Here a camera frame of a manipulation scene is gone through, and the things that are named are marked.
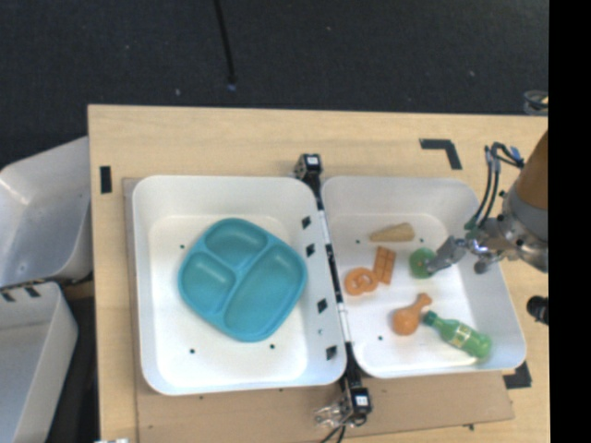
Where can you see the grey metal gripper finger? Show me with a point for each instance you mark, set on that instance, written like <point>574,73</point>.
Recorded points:
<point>447,254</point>

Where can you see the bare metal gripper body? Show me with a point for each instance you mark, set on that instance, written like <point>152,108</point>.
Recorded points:
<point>510,243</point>

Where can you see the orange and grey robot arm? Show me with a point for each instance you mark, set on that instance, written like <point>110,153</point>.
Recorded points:
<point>535,178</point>

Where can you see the green doughnut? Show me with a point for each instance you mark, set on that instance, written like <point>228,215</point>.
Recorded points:
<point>418,263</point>

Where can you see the white plastic tray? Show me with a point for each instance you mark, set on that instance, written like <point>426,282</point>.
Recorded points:
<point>438,201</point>
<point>231,367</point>

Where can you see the beige pizza slice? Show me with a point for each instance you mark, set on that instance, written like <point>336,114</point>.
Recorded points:
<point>394,233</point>

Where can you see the orange biscuit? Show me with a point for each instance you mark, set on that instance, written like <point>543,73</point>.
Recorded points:
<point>384,266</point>

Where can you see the orange chicken drumstick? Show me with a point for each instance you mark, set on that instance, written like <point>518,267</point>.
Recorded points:
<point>406,320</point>

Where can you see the green bottle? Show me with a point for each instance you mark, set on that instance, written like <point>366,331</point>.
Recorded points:
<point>461,336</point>

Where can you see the orange pretzel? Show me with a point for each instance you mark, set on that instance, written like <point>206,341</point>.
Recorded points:
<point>358,288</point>

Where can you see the thin black and white rod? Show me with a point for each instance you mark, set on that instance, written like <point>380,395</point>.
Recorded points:
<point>330,256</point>

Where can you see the blue divided plate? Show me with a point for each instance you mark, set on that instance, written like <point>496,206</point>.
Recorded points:
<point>242,279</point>

